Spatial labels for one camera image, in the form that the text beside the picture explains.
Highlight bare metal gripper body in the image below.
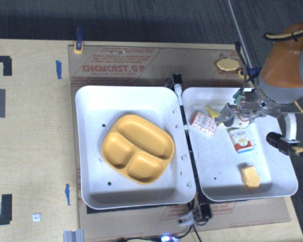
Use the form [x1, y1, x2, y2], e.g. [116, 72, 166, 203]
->
[236, 89, 281, 119]

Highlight white can with red print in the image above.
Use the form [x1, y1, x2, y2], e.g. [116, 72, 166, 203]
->
[227, 114, 250, 129]

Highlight orange and white packet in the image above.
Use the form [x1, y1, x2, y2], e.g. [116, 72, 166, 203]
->
[190, 111, 218, 137]

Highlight white carton red blue print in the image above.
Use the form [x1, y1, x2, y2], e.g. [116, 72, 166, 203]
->
[228, 128, 254, 154]

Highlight yellow round biscuit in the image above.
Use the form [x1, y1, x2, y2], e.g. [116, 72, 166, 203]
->
[216, 57, 240, 72]

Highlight thin black and white rod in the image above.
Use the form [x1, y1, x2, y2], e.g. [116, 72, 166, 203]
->
[174, 84, 206, 207]

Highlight white plastic tray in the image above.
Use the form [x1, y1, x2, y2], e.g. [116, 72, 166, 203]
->
[181, 86, 299, 203]
[75, 85, 197, 210]

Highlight yellow ridged toy fries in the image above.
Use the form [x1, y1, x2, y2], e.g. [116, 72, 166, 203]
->
[240, 165, 261, 188]

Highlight brown cardboard board red print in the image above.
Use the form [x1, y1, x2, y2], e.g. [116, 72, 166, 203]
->
[67, 44, 291, 234]

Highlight orange divided plate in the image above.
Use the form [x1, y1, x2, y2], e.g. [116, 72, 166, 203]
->
[100, 114, 176, 186]

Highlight black cylinder on white bracket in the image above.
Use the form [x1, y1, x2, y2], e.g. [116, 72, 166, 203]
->
[266, 112, 302, 156]

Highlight black block with thin wires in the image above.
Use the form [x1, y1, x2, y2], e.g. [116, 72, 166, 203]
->
[195, 202, 213, 222]
[164, 74, 184, 90]

